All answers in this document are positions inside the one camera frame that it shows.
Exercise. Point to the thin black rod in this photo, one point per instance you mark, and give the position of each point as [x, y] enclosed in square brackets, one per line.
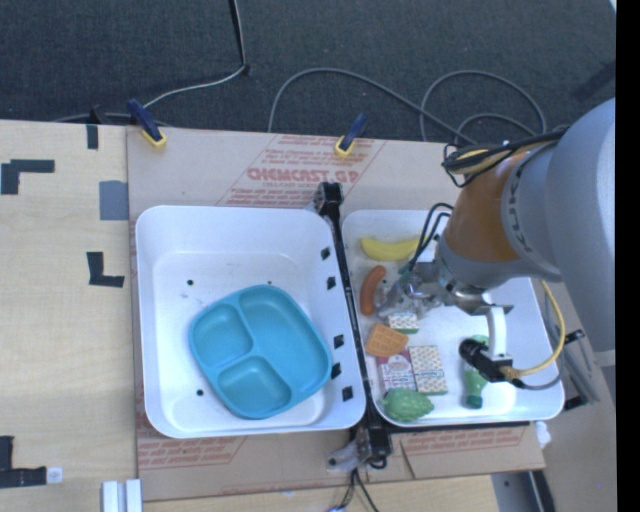
[351, 310]

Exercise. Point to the red and white carton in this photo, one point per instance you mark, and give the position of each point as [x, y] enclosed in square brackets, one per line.
[396, 372]

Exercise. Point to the small white green carton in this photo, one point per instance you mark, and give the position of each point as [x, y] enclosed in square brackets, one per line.
[404, 322]

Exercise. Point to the blue divided plate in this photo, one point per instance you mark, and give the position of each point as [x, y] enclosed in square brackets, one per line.
[260, 350]

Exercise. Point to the black cylinder on white bracket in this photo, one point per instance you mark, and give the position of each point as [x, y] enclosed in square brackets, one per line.
[495, 362]

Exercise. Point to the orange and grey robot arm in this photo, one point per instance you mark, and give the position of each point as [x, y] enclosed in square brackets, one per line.
[560, 210]

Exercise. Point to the orange patterned carton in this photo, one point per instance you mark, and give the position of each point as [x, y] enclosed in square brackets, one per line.
[429, 370]

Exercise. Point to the orange sausage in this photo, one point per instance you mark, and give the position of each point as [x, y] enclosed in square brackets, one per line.
[371, 292]

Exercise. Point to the orange waffle biscuit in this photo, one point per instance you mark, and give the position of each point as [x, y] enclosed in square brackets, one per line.
[386, 341]

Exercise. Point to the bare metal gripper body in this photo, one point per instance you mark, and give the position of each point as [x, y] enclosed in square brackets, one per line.
[432, 285]

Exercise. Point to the brown cardboard board red print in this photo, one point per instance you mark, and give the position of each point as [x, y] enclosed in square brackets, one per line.
[210, 170]

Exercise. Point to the white plastic tray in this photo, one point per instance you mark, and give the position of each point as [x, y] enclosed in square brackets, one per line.
[515, 330]
[225, 235]

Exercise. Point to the green artichoke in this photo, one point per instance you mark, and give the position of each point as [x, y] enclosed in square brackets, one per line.
[406, 405]

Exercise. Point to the yellow banana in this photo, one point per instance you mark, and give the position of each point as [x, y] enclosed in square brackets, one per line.
[387, 249]

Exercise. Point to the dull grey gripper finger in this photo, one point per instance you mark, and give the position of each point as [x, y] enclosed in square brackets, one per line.
[421, 305]
[391, 299]

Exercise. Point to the green bottle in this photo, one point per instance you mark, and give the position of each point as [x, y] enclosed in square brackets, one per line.
[474, 390]

